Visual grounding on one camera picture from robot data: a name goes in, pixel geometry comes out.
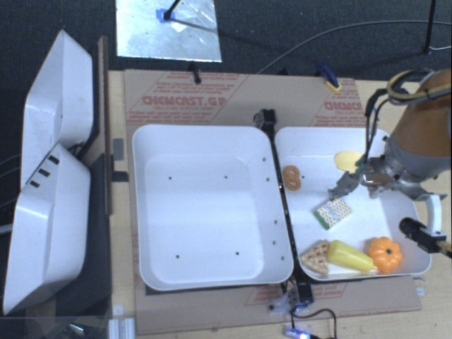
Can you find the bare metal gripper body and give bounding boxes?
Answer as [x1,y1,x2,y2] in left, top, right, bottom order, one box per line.
[357,155,439,201]

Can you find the yellow toy potato chip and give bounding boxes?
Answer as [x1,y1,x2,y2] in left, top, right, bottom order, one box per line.
[333,150,364,172]

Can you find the green and white patterned carton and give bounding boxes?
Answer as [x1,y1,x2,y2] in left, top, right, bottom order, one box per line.
[313,196,353,231]

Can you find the white plastic tray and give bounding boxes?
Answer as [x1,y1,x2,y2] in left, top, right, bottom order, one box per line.
[131,124,295,292]
[274,126,433,282]

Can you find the brown toy pretzel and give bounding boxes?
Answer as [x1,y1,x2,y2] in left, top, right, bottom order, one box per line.
[281,165,302,191]

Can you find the thin black rod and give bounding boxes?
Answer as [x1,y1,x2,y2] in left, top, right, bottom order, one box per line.
[264,125,306,286]

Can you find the yellow toy squeeze bottle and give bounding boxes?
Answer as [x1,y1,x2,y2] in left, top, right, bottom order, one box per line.
[326,239,379,273]

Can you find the toy pizza slice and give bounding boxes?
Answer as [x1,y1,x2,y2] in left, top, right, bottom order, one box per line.
[299,239,330,277]

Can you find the orange toy pumpkin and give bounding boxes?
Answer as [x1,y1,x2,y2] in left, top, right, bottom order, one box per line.
[367,236,404,275]

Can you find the brown cardboard board red print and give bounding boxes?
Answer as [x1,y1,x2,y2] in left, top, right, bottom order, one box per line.
[123,69,423,335]

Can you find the black cylinder on white bracket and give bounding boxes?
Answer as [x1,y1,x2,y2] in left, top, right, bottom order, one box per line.
[398,192,448,254]

